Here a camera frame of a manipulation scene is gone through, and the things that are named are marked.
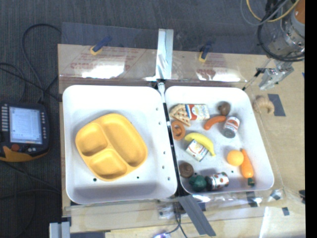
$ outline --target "orange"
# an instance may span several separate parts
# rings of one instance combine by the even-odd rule
[[[231,150],[227,155],[228,163],[233,166],[241,165],[243,160],[243,153],[238,150]]]

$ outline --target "dark green toy vegetable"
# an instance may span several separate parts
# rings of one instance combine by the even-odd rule
[[[198,175],[196,177],[194,177],[194,176],[190,177],[189,184],[192,186],[192,189],[195,192],[200,192],[200,191],[204,190],[207,186],[207,182],[206,182],[205,178],[201,175]]]

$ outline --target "yellow cable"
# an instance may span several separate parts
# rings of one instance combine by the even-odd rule
[[[247,5],[248,5],[248,9],[249,9],[250,13],[253,15],[253,17],[256,18],[258,21],[261,21],[262,19],[260,19],[258,16],[256,16],[256,14],[252,11],[249,0],[246,0],[246,2],[247,2]],[[297,1],[287,10],[287,12],[285,12],[283,15],[279,16],[279,17],[276,18],[276,19],[268,20],[268,22],[275,22],[275,21],[278,21],[278,20],[282,19],[283,17],[285,17],[286,15],[288,15],[288,14],[291,12],[291,10],[297,5],[298,2],[299,2],[299,0],[297,0]]]

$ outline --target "banana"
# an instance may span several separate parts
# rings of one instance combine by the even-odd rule
[[[205,135],[197,132],[188,133],[184,139],[186,141],[196,140],[198,143],[202,144],[211,153],[212,156],[216,156],[213,150],[213,142],[207,138]]]

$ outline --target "display screen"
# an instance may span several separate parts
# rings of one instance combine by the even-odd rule
[[[40,111],[10,107],[10,141],[42,144]]]

